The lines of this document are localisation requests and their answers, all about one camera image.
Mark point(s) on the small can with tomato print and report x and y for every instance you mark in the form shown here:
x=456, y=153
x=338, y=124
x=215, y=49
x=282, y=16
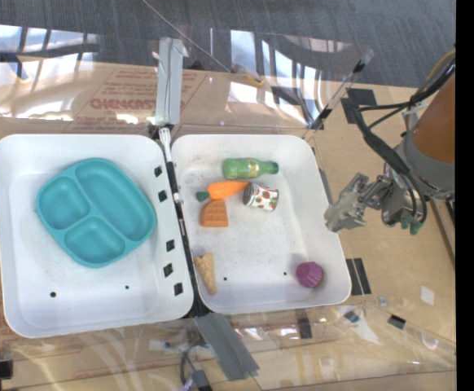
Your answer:
x=261, y=197

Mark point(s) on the white plastic tray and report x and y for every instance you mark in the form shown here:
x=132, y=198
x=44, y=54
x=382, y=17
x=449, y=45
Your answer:
x=261, y=242
x=90, y=304

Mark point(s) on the beige ice cream cone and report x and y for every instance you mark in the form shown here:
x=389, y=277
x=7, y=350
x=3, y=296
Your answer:
x=206, y=269

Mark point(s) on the green bottle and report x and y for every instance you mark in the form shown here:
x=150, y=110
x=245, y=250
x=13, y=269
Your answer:
x=243, y=168

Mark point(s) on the brown cardboard board red print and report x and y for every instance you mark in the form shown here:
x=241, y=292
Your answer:
x=387, y=267

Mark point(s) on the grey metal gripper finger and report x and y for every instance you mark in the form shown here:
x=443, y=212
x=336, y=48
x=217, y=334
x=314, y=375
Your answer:
x=357, y=187
x=343, y=215

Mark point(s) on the blue divided plate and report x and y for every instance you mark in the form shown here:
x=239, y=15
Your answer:
x=98, y=210

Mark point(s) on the purple cupcake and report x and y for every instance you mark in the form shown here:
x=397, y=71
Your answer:
x=309, y=274

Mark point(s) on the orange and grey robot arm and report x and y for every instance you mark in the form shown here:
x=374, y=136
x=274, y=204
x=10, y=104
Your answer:
x=434, y=128

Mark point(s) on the orange carrot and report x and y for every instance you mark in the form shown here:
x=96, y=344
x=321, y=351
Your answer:
x=226, y=189

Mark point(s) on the orange waffle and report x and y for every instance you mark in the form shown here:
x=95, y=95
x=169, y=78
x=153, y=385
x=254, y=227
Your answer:
x=214, y=215

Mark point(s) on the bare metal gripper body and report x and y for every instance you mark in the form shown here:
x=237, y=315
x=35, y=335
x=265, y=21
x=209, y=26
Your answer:
x=388, y=197

